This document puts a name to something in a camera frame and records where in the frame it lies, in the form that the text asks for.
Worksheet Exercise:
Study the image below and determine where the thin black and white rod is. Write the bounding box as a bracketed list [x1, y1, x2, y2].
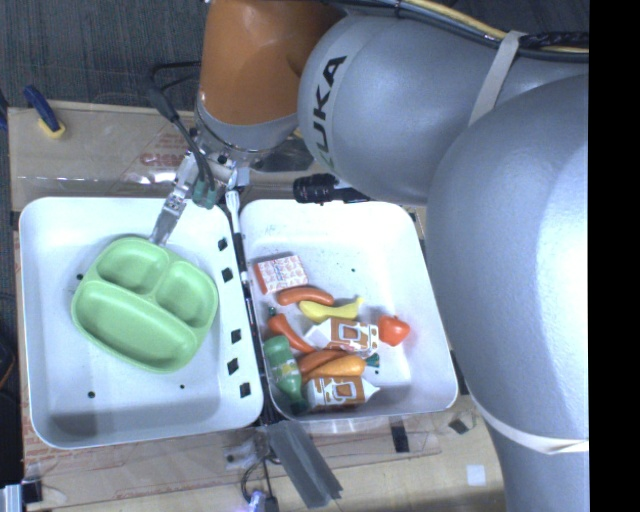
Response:
[225, 189, 271, 427]

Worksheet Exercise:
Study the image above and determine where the white and orange carton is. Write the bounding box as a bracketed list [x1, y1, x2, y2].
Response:
[304, 317, 382, 354]
[303, 375, 382, 413]

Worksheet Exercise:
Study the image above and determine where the orange sausage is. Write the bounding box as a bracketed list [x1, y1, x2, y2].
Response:
[276, 285, 336, 308]
[296, 348, 347, 374]

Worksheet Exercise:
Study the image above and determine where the green divided plate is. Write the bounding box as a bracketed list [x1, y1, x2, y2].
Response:
[70, 235, 221, 374]

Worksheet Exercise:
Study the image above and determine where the orange carrot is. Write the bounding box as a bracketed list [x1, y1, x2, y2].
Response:
[266, 306, 317, 355]

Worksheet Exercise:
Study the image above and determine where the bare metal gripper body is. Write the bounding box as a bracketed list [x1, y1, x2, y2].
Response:
[172, 133, 256, 199]

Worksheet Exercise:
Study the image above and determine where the red tomato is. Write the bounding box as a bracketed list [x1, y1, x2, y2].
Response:
[376, 314, 412, 348]

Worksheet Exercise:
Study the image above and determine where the yellow-orange carrot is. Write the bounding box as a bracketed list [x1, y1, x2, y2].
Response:
[301, 353, 382, 382]

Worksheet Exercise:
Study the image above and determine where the white plastic tray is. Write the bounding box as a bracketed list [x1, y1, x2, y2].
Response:
[238, 198, 460, 424]
[18, 195, 265, 450]

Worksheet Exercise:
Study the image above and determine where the orange and white flat packet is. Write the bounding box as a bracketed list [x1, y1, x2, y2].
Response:
[252, 254, 310, 296]

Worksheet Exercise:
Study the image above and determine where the black cylinder on white bracket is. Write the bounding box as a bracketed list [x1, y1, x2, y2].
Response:
[292, 172, 372, 206]

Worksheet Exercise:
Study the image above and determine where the yellow banana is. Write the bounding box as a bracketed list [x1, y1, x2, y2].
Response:
[298, 295, 366, 323]

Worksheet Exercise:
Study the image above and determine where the green bottle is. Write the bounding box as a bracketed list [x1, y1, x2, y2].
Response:
[262, 334, 310, 416]

